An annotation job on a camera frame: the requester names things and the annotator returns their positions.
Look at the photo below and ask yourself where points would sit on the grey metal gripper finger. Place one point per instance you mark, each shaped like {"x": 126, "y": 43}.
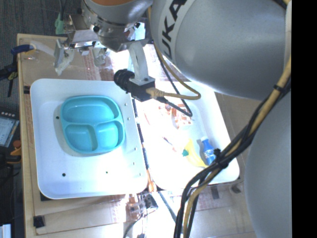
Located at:
{"x": 99, "y": 56}
{"x": 59, "y": 56}

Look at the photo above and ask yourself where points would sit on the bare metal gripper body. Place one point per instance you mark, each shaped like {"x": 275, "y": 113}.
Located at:
{"x": 81, "y": 35}

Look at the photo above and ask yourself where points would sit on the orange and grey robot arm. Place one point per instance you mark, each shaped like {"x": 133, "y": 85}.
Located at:
{"x": 223, "y": 38}

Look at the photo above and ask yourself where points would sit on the blue divided plate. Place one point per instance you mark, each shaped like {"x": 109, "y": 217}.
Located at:
{"x": 91, "y": 123}

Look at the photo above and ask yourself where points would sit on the white packet with orange print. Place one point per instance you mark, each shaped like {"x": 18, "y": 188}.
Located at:
{"x": 182, "y": 116}

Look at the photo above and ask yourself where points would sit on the thin black and white rod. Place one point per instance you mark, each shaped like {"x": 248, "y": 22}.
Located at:
{"x": 144, "y": 150}

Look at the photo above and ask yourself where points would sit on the white plastic tray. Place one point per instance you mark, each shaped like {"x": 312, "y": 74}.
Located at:
{"x": 163, "y": 167}
{"x": 81, "y": 175}

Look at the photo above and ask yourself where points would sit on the yellow banana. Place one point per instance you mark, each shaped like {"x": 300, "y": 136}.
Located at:
{"x": 193, "y": 155}

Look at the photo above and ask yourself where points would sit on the blue bottle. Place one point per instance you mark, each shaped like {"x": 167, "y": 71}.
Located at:
{"x": 207, "y": 149}

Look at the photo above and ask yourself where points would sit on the brown cardboard board red print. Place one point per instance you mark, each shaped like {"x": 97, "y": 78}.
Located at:
{"x": 74, "y": 214}

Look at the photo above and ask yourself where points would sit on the black cylinder on white bracket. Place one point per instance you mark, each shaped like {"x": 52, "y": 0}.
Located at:
{"x": 138, "y": 85}

